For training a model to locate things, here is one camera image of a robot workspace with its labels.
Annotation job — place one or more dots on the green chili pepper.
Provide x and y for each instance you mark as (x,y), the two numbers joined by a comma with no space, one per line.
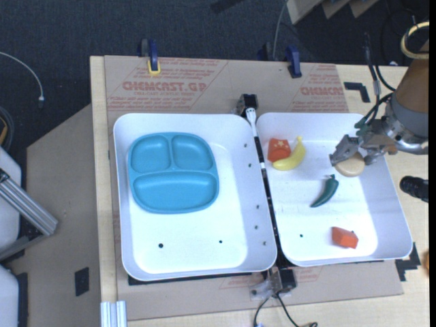
(325,192)

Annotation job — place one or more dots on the small orange round object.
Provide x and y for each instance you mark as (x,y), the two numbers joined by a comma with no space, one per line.
(426,261)

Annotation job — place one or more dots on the yellow banana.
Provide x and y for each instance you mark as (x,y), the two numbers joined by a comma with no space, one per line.
(293,160)

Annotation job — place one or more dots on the brown cardboard board, red print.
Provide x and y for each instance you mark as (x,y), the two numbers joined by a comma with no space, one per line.
(204,80)

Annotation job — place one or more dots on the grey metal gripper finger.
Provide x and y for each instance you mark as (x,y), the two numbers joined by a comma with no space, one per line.
(344,148)
(371,157)

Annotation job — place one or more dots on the black cylinder on white bracket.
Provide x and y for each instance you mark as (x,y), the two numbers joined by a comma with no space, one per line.
(413,186)

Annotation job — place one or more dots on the white plastic tray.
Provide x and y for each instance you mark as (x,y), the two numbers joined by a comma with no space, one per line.
(190,244)
(306,223)

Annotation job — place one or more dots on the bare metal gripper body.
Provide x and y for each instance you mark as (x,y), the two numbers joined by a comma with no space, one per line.
(374,138)

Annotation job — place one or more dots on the thin black and white rod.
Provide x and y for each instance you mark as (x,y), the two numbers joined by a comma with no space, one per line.
(252,123)

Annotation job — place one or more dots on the beige round biscuit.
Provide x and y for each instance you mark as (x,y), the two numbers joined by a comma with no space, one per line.
(351,169)

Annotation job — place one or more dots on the blue divided plate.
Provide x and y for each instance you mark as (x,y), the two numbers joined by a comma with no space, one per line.
(173,186)

